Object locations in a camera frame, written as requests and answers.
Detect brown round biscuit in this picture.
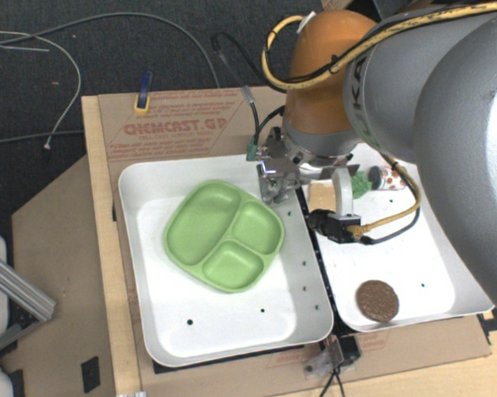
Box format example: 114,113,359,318
355,277,402,326

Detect green divided plate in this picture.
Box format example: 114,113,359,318
158,174,290,299

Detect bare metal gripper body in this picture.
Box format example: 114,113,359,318
253,121,356,186

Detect white plastic tray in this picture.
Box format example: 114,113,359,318
297,134,497,338
116,147,338,372

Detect brown cardboard board red print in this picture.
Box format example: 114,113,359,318
97,69,496,397

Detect black block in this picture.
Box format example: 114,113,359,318
338,334,363,366

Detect black cylinder on white bracket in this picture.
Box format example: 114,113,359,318
303,163,366,248

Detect green broccoli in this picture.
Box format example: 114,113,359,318
350,170,375,201

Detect small white can red print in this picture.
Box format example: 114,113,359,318
367,163,410,194

